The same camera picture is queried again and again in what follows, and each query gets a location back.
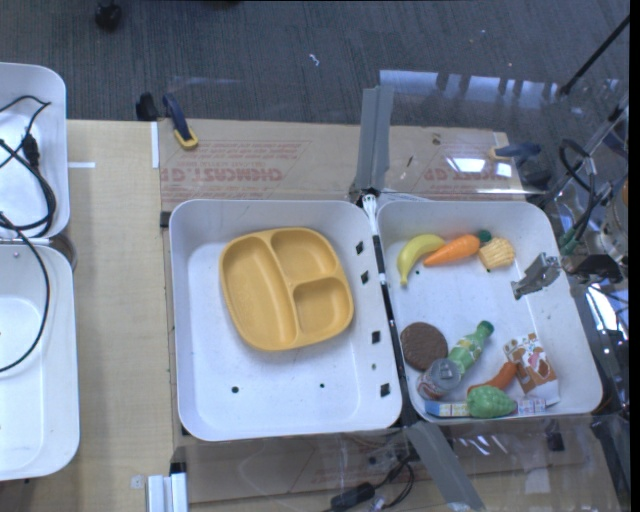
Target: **toy carrot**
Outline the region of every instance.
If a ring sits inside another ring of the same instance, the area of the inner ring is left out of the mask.
[[[469,394],[469,392],[473,388],[479,388],[480,386],[494,386],[498,389],[504,389],[516,376],[517,370],[518,365],[516,363],[514,363],[513,361],[507,361],[502,365],[500,371],[491,380],[483,382],[482,384],[474,384],[473,386],[469,386],[469,389],[467,389],[467,394]]]
[[[488,242],[490,239],[491,233],[484,230],[480,231],[477,235],[469,233],[459,236],[447,242],[437,251],[432,252],[422,260],[422,263],[429,267],[472,256],[478,252],[481,243]]]

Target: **green toy vegetable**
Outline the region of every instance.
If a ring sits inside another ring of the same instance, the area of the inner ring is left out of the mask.
[[[474,418],[497,418],[513,412],[517,404],[495,386],[480,386],[467,395],[467,408]]]

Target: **toy banana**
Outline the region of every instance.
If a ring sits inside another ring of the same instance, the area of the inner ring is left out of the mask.
[[[424,233],[414,236],[409,240],[398,254],[398,271],[400,272],[400,284],[407,285],[409,272],[420,259],[428,252],[433,252],[444,245],[444,240],[438,235]]]

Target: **round brown disc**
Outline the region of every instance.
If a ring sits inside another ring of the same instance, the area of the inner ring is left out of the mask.
[[[447,357],[449,346],[444,335],[433,325],[414,322],[400,333],[402,353],[407,364],[425,371],[436,359]]]

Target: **green bottle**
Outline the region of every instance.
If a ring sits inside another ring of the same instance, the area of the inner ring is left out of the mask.
[[[464,375],[478,360],[484,349],[484,341],[491,336],[491,333],[493,333],[493,325],[483,320],[474,333],[463,336],[449,351],[447,358],[456,363],[460,375]]]

